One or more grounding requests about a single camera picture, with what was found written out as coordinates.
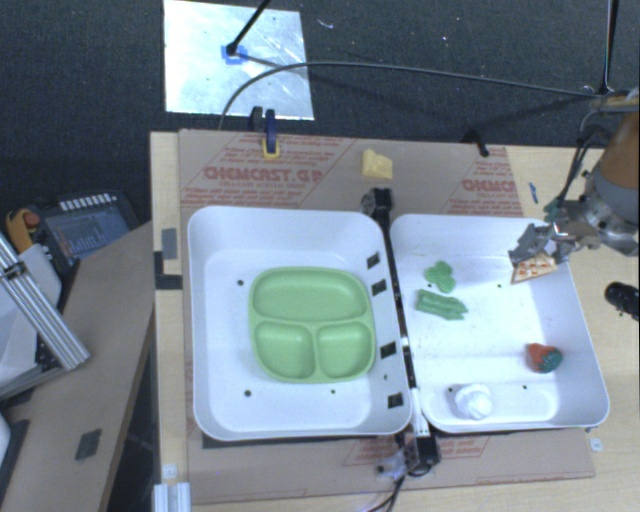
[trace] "black pole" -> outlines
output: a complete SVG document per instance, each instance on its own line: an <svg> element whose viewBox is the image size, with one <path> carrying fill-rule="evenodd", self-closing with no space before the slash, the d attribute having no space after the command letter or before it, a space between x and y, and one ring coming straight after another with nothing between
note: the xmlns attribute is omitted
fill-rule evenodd
<svg viewBox="0 0 640 512"><path fill-rule="evenodd" d="M609 94L609 69L611 68L611 54L613 53L613 38L616 35L616 22L618 20L618 0L609 0L607 8L607 43L604 53L604 71L602 72L602 84L599 94Z"/></svg>
<svg viewBox="0 0 640 512"><path fill-rule="evenodd" d="M227 45L227 55L232 57L236 54L236 52L238 51L238 45L240 44L240 41L242 41L242 38L247 35L247 32L249 32L251 27L253 27L253 24L258 20L258 18L262 14L262 11L264 11L267 8L269 3L271 3L271 0L262 0L262 3L260 4L256 12L253 13L253 16L251 16L249 21L247 21L247 24L240 31L240 33L238 34L238 37L236 37L232 43L229 43Z"/></svg>

